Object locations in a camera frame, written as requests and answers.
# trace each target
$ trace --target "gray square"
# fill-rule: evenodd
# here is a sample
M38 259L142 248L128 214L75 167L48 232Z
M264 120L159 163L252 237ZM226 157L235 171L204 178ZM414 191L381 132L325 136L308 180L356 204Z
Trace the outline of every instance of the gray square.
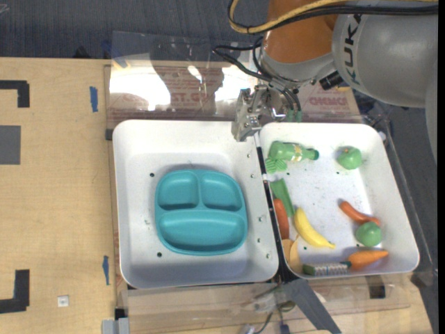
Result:
M20 164L20 126L0 125L0 164Z

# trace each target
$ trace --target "yellow cable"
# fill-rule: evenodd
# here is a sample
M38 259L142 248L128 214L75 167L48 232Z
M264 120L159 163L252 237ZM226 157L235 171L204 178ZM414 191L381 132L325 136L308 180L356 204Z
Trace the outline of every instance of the yellow cable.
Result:
M318 0L313 3L308 3L307 5L303 5L299 8L295 8L295 9L279 16L278 18L276 18L272 21L266 22L261 25L252 26L252 27L244 27L244 26L237 24L234 21L235 8L238 5L239 1L240 0L233 0L232 4L229 7L229 17L230 17L229 23L235 31L237 31L239 33L251 34L251 33L261 33L263 31L270 30L271 28L275 27L279 23L281 23L287 19L290 19L292 17L298 16L299 14L304 13L308 10L313 9L313 8L319 8L321 6L326 6L331 3L343 3L343 2L347 2L347 1L360 1L360 0ZM439 2L439 0L383 0L383 1L418 1L418 2L426 2L426 3Z

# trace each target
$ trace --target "white square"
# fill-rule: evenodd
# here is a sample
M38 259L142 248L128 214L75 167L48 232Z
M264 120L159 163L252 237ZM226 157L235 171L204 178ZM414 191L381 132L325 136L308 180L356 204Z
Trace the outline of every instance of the white square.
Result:
M67 307L70 305L70 296L59 296L57 297L57 306L58 307Z

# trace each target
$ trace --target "wooden table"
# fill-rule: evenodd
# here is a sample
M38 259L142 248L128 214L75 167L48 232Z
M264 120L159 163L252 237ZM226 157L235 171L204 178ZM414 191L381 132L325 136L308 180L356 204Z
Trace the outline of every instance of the wooden table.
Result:
M17 108L16 90L0 90L0 125L21 129L19 165L0 164L0 299L13 297L16 270L30 271L29 306L0 314L0 333L94 334L101 332L102 320L114 318L110 142L104 137L107 65L0 58L0 80L30 86L29 108ZM97 112L90 87L97 89ZM334 320L344 333L431 333L418 289L406 276L402 283L408 306L355 314L334 310ZM58 306L59 296L69 296L69 305ZM293 333L314 329L306 319L289 325ZM237 333L239 328L184 333ZM272 323L264 333L275 330Z

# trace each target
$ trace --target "toy carrot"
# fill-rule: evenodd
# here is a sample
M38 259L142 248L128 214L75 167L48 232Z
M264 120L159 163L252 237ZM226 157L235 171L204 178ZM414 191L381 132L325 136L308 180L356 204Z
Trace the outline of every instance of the toy carrot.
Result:
M278 228L280 229L281 238L289 238L289 220L287 218L286 208L281 199L273 200L273 207L275 208L275 214L277 214Z
M363 250L357 251L352 255L349 255L348 261L351 263L352 270L360 270L374 262L388 256L386 250Z
M357 221L359 224L368 223L368 221L373 221L378 226L380 226L380 220L374 216L368 216L356 210L349 202L343 201L340 203L340 209L344 214L349 216L352 220Z

